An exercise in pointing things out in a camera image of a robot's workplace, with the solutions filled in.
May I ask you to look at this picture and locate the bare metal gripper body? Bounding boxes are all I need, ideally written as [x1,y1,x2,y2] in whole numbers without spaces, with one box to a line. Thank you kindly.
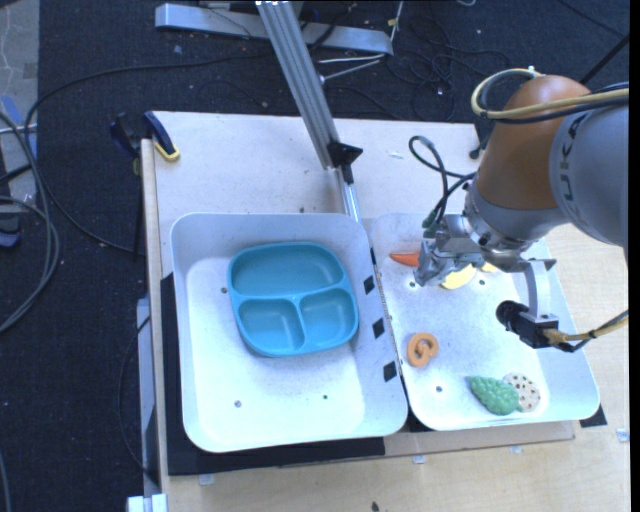
[420,214,534,281]

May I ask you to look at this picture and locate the yellow banana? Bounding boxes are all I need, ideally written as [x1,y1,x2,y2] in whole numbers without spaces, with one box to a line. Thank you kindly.
[439,261,501,292]

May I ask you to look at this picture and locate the white plastic tray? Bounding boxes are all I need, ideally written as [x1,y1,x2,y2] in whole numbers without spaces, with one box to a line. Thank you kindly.
[169,211,410,454]
[369,212,602,433]

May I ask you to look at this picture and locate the orange pretzel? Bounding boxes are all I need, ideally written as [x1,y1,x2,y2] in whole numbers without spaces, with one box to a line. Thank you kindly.
[405,331,441,369]

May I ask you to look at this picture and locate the thin black and white rod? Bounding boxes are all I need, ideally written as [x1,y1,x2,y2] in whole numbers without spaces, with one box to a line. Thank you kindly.
[341,167,404,386]

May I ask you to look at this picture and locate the blue divided plate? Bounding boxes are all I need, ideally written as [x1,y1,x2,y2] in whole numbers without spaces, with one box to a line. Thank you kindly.
[226,241,361,359]

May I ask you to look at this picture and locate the green grapes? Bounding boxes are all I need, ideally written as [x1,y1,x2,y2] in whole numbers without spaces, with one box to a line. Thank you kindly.
[466,375,524,417]

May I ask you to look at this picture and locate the black block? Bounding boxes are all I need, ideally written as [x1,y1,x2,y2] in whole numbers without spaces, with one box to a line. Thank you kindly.
[326,141,365,184]

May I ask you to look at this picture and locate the beige chocolate chip biscuit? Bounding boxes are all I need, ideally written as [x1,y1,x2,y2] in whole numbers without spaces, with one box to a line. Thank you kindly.
[501,372,542,413]

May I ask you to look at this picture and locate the pale wood board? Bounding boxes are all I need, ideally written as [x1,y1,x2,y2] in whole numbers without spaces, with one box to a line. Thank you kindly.
[148,110,577,476]

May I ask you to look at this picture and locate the black cylinder on white bracket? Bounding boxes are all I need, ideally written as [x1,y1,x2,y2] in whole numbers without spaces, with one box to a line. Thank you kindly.
[495,256,560,350]

